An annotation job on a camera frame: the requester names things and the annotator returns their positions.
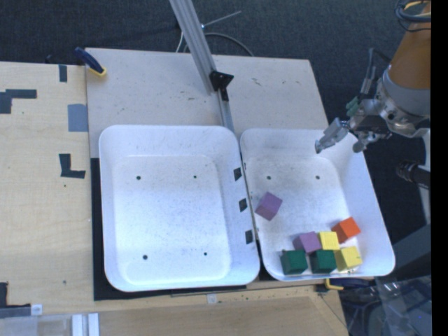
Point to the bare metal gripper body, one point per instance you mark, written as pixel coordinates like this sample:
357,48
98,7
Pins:
381,117

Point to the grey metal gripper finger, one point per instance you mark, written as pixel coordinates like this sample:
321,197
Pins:
361,143
330,136

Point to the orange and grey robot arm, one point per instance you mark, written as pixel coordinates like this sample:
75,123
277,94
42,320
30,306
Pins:
413,58

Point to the white plastic tray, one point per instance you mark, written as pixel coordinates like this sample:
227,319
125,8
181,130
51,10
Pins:
171,215
304,201

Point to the orange cube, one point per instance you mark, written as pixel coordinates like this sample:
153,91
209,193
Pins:
346,229

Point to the purple cube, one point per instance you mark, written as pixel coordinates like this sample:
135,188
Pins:
308,241
268,206

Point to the yellow cube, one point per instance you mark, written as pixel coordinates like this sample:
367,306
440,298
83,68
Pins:
329,241
349,258

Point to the green cube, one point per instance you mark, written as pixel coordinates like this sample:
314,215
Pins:
294,262
323,261

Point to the pale wood board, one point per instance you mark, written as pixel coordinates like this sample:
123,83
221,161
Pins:
157,89

